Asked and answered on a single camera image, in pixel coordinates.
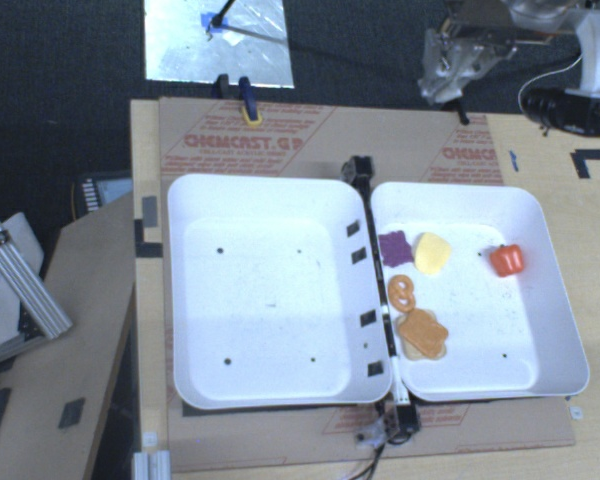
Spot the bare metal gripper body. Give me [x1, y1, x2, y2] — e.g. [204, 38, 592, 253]
[443, 0, 597, 52]

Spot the brown cardboard board red print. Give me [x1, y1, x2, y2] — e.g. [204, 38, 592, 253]
[157, 96, 577, 474]

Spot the purple flat toy food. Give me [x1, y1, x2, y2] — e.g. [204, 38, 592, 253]
[377, 229, 414, 269]

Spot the yellow cheese wedge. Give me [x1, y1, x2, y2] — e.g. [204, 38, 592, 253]
[412, 231, 453, 277]

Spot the orange bell pepper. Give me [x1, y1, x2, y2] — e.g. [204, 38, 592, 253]
[488, 243, 524, 279]

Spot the thin black and white rod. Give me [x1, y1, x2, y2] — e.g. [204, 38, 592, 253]
[353, 170, 407, 403]

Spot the orange pretzel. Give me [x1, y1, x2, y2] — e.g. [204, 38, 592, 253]
[386, 274, 416, 314]

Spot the white plastic tray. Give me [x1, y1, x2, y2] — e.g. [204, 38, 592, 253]
[369, 181, 591, 403]
[166, 173, 395, 411]

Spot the orange toast slice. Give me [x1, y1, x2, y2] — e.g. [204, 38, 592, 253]
[397, 309, 450, 360]

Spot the pale bread slice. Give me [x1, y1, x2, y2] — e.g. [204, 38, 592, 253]
[395, 308, 447, 362]

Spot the black cylinder on white bracket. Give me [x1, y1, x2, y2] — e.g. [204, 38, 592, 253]
[523, 9, 600, 138]

